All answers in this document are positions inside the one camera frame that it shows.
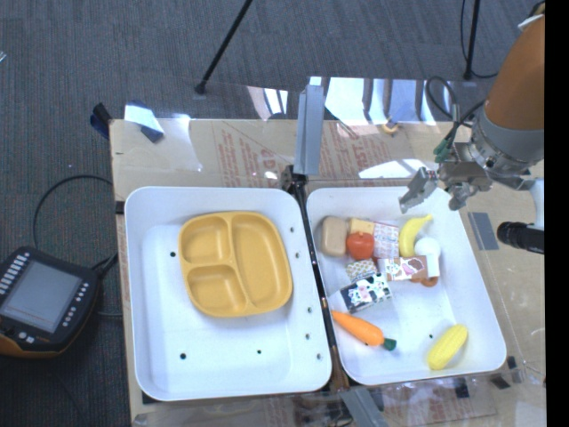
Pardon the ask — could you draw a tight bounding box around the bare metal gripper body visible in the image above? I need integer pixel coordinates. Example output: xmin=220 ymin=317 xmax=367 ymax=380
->
xmin=437 ymin=141 xmax=534 ymax=193

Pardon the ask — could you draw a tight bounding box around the yellow banana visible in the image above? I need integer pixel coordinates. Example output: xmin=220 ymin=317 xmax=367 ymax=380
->
xmin=397 ymin=213 xmax=434 ymax=259

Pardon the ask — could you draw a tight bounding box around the white patterned carton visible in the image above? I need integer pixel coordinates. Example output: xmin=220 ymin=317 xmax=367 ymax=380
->
xmin=372 ymin=222 xmax=401 ymax=260

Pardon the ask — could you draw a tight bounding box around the yellow cheese block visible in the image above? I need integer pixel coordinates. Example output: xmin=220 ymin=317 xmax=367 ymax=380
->
xmin=349 ymin=217 xmax=376 ymax=237

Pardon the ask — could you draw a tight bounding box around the red toy tomato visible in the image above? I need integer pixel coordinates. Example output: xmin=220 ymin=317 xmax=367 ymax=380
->
xmin=345 ymin=231 xmax=376 ymax=262

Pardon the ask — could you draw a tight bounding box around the white carton with brown print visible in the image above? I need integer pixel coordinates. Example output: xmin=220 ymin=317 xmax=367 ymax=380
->
xmin=377 ymin=255 xmax=429 ymax=283

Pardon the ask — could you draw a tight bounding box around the beige toy bread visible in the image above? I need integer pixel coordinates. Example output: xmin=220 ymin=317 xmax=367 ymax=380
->
xmin=319 ymin=215 xmax=350 ymax=258

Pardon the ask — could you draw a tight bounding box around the yellow patterned packet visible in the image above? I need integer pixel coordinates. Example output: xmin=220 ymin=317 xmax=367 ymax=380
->
xmin=345 ymin=259 xmax=380 ymax=285

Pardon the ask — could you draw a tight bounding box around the black and white cow carton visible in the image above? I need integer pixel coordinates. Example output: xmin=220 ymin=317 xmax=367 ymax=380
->
xmin=339 ymin=272 xmax=394 ymax=315

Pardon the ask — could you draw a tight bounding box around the white plastic tray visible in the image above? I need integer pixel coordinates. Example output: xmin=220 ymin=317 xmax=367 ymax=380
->
xmin=123 ymin=186 xmax=333 ymax=402
xmin=305 ymin=186 xmax=509 ymax=387

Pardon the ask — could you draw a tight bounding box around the black stand leg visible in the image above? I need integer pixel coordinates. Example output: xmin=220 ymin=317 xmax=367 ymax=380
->
xmin=462 ymin=0 xmax=486 ymax=82
xmin=194 ymin=0 xmax=265 ymax=96

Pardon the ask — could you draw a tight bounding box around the yellow corn cob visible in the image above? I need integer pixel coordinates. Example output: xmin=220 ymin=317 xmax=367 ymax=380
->
xmin=426 ymin=323 xmax=469 ymax=372

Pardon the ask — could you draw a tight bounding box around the orange carrot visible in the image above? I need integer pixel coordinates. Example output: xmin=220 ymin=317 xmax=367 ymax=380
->
xmin=330 ymin=310 xmax=398 ymax=352

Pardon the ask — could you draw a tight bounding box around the brown cardboard board red print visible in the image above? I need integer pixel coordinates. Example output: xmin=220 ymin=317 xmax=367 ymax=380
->
xmin=108 ymin=117 xmax=546 ymax=427

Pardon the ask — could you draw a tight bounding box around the yellow divided plate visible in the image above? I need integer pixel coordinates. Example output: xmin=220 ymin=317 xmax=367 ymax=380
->
xmin=177 ymin=210 xmax=294 ymax=319

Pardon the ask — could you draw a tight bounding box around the black cylinder on white bracket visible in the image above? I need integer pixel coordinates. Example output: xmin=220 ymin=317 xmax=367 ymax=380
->
xmin=496 ymin=177 xmax=546 ymax=255

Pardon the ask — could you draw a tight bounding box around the black block with wires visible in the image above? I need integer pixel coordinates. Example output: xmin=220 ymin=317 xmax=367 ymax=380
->
xmin=278 ymin=165 xmax=309 ymax=191

